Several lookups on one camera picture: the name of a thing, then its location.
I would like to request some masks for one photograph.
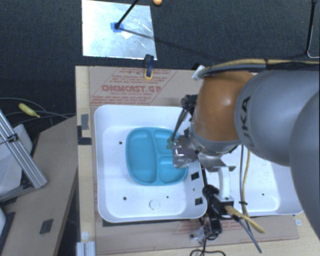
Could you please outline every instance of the blue plate compartment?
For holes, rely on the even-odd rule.
[[[172,150],[167,149],[172,133],[169,129],[143,127],[128,134],[126,165],[136,182],[149,186],[172,185],[186,177],[187,168],[175,168]]]

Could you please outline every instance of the yellow zip tie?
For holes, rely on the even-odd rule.
[[[36,111],[34,111],[32,108],[28,107],[26,104],[20,103],[19,109],[21,109],[21,111],[23,111],[24,113],[26,113],[29,116],[37,117],[37,118],[40,117],[40,115],[38,115]]]
[[[224,207],[224,209],[227,211],[227,213],[229,215],[234,215],[234,216],[238,216],[246,221],[248,221],[256,231],[258,231],[259,233],[262,233],[264,234],[266,231],[265,229],[260,226],[258,223],[256,223],[255,221],[253,221],[250,217],[246,216],[246,215],[243,215],[241,212],[239,212],[238,210],[236,210],[233,206],[231,205],[226,205]]]

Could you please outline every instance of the dark floor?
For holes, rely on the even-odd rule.
[[[163,0],[160,7],[151,0],[139,3],[151,6],[156,68],[191,69],[196,63],[244,58],[308,60],[304,52],[311,0]],[[319,13],[320,3],[311,42],[311,52],[317,56]],[[75,66],[141,67],[143,63],[82,56],[81,0],[1,0],[0,28],[0,109],[6,115],[19,111],[19,102],[4,97],[34,101],[49,112],[75,113]],[[29,117],[18,114],[8,119],[14,125]],[[55,124],[60,121],[53,118]],[[48,119],[25,124],[33,140],[50,125]],[[72,209],[66,226],[69,236],[75,226],[75,206]]]

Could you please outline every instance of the metal sheet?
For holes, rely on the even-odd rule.
[[[130,4],[82,0],[83,55],[143,60],[156,55],[154,31],[149,6],[136,5],[114,30]]]

